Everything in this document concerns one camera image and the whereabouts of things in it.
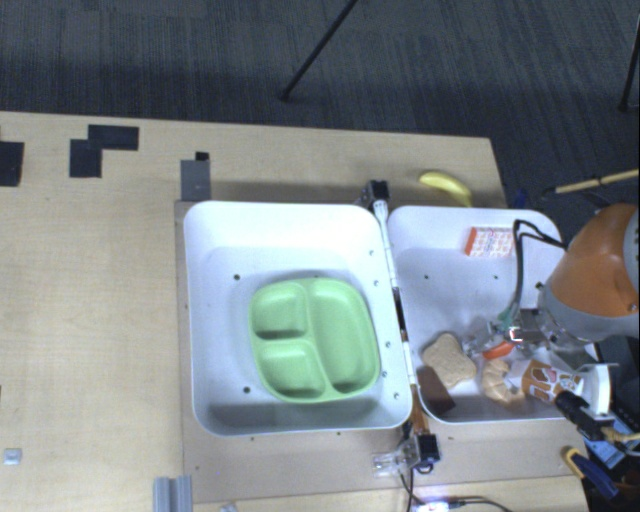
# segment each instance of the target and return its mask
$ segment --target wooden table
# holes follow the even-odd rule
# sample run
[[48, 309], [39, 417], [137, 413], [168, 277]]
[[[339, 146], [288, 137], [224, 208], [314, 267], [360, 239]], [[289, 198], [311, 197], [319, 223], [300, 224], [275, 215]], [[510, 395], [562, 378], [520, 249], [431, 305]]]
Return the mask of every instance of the wooden table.
[[[86, 139], [89, 124], [137, 126], [139, 149], [103, 151], [101, 179], [69, 178], [69, 141]], [[146, 512], [153, 479], [184, 472], [180, 160], [208, 152], [220, 199], [352, 202], [367, 180], [386, 179], [392, 206], [447, 205], [417, 183], [437, 169], [464, 180], [477, 206], [504, 206], [486, 139], [0, 113], [0, 140], [25, 143], [20, 186], [0, 188], [0, 450], [24, 454], [20, 465], [0, 465], [1, 511]], [[568, 422], [431, 423], [443, 461], [417, 480], [419, 495], [586, 510], [559, 457], [562, 446], [581, 446]], [[346, 453], [368, 464], [367, 434], [344, 438]], [[232, 496], [269, 495], [261, 475], [273, 478], [300, 445], [294, 436], [291, 453], [268, 454], [271, 467], [245, 468]], [[404, 510], [394, 480], [354, 475], [336, 493], [321, 468], [315, 474], [313, 483], [281, 482], [290, 492], [278, 494], [289, 497], [245, 499], [238, 509]]]

